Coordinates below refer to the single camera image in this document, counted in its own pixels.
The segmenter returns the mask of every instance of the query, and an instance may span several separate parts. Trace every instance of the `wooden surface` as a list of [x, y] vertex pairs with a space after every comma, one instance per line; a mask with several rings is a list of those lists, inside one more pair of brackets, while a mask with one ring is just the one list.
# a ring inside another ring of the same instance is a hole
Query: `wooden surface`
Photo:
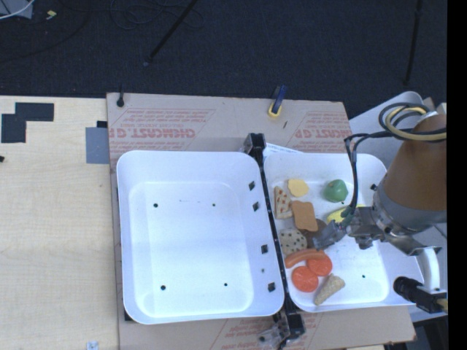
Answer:
[[0, 113], [15, 102], [53, 102], [55, 116], [0, 144], [0, 348], [118, 349], [109, 165], [85, 148], [106, 101], [0, 96]]

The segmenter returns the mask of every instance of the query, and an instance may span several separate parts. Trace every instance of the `orange toy food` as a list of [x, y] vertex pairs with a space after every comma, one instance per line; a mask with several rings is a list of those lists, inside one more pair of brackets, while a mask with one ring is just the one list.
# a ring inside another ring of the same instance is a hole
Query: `orange toy food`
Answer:
[[316, 273], [318, 276], [327, 276], [333, 270], [333, 263], [328, 255], [325, 254], [324, 258], [308, 259], [306, 266]]
[[316, 250], [316, 249], [303, 249], [298, 252], [289, 254], [285, 259], [285, 267], [291, 268], [296, 265], [298, 262], [302, 260], [311, 260], [311, 259], [323, 259], [326, 258], [327, 255], [324, 254], [323, 250]]
[[320, 283], [318, 275], [304, 265], [300, 265], [292, 271], [292, 282], [295, 288], [301, 292], [314, 292]]

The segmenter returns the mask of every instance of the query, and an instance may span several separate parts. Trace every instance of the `yellow cable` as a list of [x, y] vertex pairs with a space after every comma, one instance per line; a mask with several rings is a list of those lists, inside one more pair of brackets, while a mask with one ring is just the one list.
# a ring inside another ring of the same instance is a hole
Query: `yellow cable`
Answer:
[[[447, 133], [446, 132], [434, 133], [432, 135], [417, 135], [416, 133], [408, 133], [408, 132], [404, 132], [404, 131], [401, 131], [401, 130], [397, 129], [396, 127], [394, 127], [391, 124], [391, 120], [394, 117], [394, 115], [399, 113], [402, 109], [403, 108], [400, 107], [400, 108], [397, 108], [397, 109], [393, 110], [391, 113], [389, 113], [386, 116], [386, 119], [385, 119], [386, 127], [389, 129], [389, 131], [391, 131], [395, 135], [400, 136], [400, 137], [405, 138], [405, 139], [419, 140], [419, 141], [435, 141], [435, 140], [442, 140], [442, 139], [447, 138]], [[420, 114], [426, 114], [426, 111], [424, 109], [422, 109], [422, 108], [419, 108], [419, 107], [407, 108], [405, 110], [419, 112]]]

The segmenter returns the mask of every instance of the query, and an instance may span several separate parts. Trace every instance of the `cardboard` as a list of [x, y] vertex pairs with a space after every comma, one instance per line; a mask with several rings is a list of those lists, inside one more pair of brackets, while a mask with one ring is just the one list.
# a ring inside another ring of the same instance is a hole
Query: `cardboard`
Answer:
[[[248, 133], [263, 133], [267, 143], [302, 152], [345, 152], [352, 133], [340, 102], [284, 100], [278, 117], [268, 116], [273, 100], [124, 94], [107, 95], [112, 211], [120, 348], [266, 350], [258, 333], [271, 317], [220, 319], [143, 325], [125, 319], [122, 300], [120, 224], [115, 165], [135, 149], [239, 151]], [[303, 313], [306, 332], [286, 349], [338, 349], [413, 341], [414, 328], [405, 306]]]

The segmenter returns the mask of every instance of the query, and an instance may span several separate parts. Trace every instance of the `white tray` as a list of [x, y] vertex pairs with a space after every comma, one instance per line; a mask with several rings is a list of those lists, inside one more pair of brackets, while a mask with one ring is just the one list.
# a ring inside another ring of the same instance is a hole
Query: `white tray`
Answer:
[[[316, 218], [326, 221], [328, 215], [349, 204], [353, 192], [353, 176], [347, 154], [338, 153], [273, 153], [264, 163], [271, 199], [274, 187], [287, 189], [287, 180], [303, 179], [309, 186], [307, 195], [294, 200], [313, 203]], [[373, 155], [359, 154], [358, 203], [370, 206], [373, 199], [372, 184], [378, 185], [385, 175], [383, 163]], [[349, 194], [344, 203], [333, 203], [323, 197], [323, 190], [329, 181], [342, 179]], [[278, 231], [295, 228], [293, 218], [276, 219]], [[313, 303], [325, 278], [320, 277], [320, 286], [313, 293], [297, 290], [290, 275], [293, 268], [287, 268], [287, 285], [293, 302], [308, 312], [336, 311], [348, 308], [411, 305], [393, 291], [393, 282], [398, 276], [408, 276], [423, 281], [417, 259], [407, 257], [388, 243], [375, 241], [367, 250], [360, 250], [354, 238], [345, 236], [325, 250], [333, 262], [333, 273], [345, 280], [345, 288], [328, 298], [322, 305]]]
[[131, 151], [117, 163], [117, 185], [123, 302], [132, 319], [158, 324], [281, 309], [282, 279], [253, 158]]

